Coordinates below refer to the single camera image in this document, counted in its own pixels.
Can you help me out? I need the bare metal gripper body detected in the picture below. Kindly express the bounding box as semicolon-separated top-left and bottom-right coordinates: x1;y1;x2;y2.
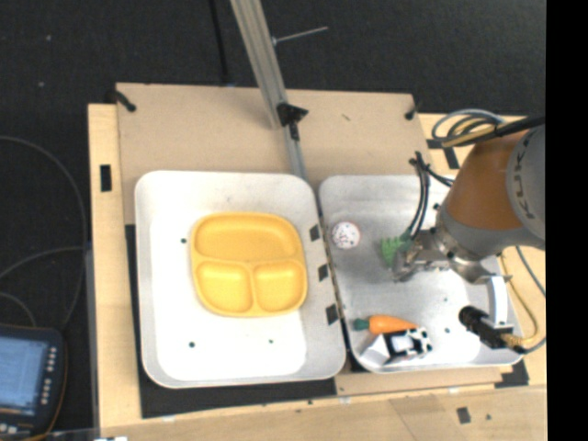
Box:
391;232;498;287

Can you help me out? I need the white speckled ball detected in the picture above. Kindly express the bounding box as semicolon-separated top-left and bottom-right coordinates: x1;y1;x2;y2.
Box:
330;220;362;251

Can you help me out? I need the white plastic tray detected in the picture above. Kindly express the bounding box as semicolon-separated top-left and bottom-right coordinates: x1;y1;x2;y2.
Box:
133;169;347;390
317;174;526;375

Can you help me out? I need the brown flat board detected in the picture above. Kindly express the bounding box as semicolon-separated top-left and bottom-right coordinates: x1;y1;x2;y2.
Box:
114;82;515;397

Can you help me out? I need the black and white carton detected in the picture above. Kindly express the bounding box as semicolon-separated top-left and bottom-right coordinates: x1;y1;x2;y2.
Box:
357;327;434;368

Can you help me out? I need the black cylinder on white bracket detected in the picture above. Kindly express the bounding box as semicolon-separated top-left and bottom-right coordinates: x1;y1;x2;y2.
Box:
458;274;516;351

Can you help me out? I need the yellow divided plate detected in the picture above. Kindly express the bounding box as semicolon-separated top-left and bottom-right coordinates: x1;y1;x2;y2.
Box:
189;211;310;319

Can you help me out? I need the orange carrot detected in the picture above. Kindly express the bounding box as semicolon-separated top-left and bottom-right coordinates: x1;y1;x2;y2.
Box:
352;314;419;336

